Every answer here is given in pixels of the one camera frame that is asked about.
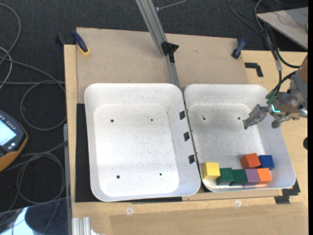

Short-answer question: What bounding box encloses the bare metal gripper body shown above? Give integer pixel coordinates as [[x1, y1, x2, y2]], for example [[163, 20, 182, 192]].
[[268, 91, 309, 120]]

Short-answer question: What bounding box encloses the white plastic tray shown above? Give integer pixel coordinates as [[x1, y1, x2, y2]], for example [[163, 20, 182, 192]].
[[84, 82, 202, 202], [183, 83, 297, 193]]

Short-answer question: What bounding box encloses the blue cube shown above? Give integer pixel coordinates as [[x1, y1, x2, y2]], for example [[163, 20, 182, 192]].
[[258, 155, 275, 170]]

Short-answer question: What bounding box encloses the dark orange cube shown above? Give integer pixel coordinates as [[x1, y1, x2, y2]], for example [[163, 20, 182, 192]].
[[239, 152, 262, 169]]

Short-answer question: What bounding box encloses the light orange cube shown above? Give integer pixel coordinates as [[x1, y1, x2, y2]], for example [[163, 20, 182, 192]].
[[256, 167, 273, 183]]

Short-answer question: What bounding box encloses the purple cube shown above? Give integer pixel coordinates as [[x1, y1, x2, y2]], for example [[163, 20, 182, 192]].
[[244, 168, 261, 185]]

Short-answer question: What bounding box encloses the green cube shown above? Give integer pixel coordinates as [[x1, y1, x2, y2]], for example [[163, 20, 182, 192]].
[[215, 167, 235, 187], [230, 169, 247, 187]]

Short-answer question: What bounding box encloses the yellow cube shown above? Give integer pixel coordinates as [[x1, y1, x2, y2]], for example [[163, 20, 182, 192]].
[[201, 162, 221, 181]]

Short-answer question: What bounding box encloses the brown cardboard board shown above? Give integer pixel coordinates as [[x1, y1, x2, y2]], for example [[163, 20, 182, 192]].
[[75, 27, 282, 202]]

